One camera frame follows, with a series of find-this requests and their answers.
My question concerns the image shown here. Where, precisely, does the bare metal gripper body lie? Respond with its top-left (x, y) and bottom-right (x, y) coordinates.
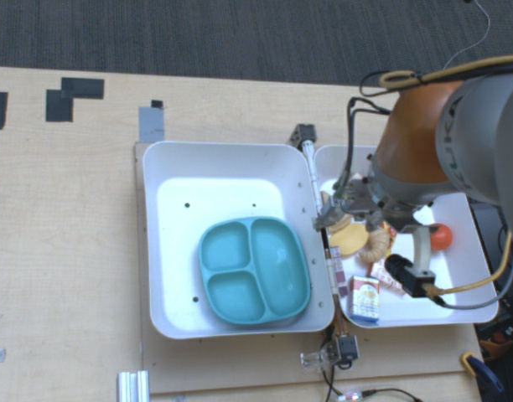
top-left (334, 175), bottom-right (436, 235)

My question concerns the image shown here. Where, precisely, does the tan toy croissant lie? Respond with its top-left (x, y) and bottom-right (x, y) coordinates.
top-left (358, 226), bottom-right (392, 264)

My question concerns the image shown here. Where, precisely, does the yellow round biscuit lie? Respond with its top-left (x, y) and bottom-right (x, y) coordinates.
top-left (329, 221), bottom-right (370, 260)

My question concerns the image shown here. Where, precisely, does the thin black and white rod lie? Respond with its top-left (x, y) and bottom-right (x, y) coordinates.
top-left (302, 139), bottom-right (350, 339)

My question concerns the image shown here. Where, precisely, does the white and red packet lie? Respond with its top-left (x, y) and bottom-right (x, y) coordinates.
top-left (368, 260), bottom-right (409, 297)

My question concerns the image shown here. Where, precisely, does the teal divided plate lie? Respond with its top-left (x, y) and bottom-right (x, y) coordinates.
top-left (197, 216), bottom-right (313, 326)

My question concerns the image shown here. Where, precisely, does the red toy tomato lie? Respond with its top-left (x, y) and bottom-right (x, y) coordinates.
top-left (427, 222), bottom-right (454, 252)

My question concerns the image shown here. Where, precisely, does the red and blue carton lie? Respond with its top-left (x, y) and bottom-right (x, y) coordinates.
top-left (349, 275), bottom-right (381, 323)

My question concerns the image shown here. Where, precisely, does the white plastic tray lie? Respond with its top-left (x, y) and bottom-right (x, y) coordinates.
top-left (313, 143), bottom-right (501, 330)
top-left (142, 140), bottom-right (337, 341)

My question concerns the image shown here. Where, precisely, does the black block with thin wires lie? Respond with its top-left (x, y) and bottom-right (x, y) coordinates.
top-left (287, 123), bottom-right (318, 147)
top-left (326, 334), bottom-right (361, 369)

